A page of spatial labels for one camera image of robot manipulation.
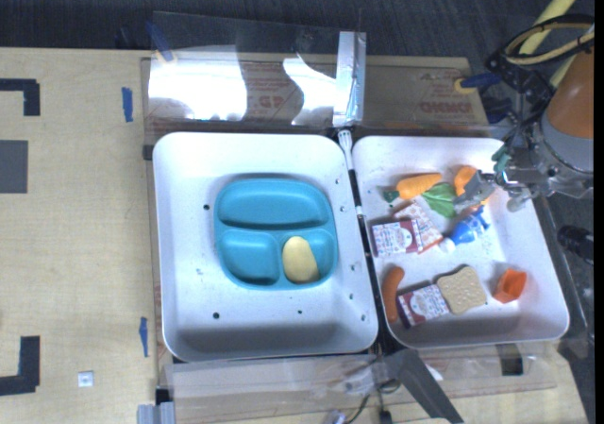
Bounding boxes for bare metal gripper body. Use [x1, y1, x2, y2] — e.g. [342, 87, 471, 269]
[494, 141, 596, 199]

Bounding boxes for blue divided plate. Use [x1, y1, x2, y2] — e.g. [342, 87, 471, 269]
[212, 177, 339, 292]

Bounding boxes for orange toy vegetable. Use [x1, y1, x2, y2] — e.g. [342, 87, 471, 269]
[453, 164, 490, 207]

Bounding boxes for blue and white bottle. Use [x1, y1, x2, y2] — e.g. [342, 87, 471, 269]
[438, 204, 493, 255]

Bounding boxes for green leaf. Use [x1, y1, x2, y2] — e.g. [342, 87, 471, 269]
[420, 181, 459, 219]

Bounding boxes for orange sausage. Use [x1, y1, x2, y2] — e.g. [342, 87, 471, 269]
[380, 265, 407, 324]

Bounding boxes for yellow oval toy potato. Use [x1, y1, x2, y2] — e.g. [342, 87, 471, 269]
[281, 235, 321, 284]

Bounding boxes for orange carrot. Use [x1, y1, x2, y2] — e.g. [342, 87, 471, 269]
[382, 172, 444, 204]

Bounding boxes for red and white carton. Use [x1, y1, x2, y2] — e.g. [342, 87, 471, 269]
[396, 283, 451, 330]
[371, 218, 425, 259]

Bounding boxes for white plastic tray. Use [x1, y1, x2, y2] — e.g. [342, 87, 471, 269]
[351, 134, 571, 351]
[151, 130, 380, 364]

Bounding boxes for orange cup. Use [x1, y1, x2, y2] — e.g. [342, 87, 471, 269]
[492, 267, 529, 305]

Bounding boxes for orange and white carton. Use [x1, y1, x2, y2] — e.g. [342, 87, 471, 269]
[393, 201, 445, 255]

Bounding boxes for tan bread slice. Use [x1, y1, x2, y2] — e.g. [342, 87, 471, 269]
[435, 264, 488, 316]

